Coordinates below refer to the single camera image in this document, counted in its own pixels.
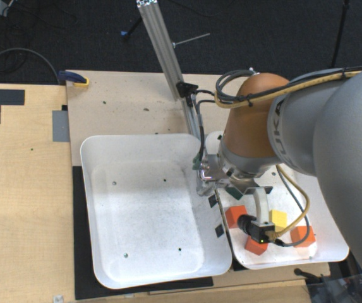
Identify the pale wood board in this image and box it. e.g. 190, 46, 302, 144
65, 70, 332, 296

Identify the white plastic tray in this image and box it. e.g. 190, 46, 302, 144
80, 133, 233, 290
205, 130, 350, 271

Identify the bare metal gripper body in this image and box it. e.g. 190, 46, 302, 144
200, 153, 258, 187

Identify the green cube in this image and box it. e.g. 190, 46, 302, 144
225, 186, 244, 201

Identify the orange cube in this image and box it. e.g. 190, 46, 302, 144
289, 225, 317, 249
224, 205, 248, 230
244, 235, 269, 256

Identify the black cylinder on white bracket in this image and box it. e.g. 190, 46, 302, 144
237, 186, 278, 244

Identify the yellow cube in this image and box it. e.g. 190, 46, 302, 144
268, 209, 288, 230

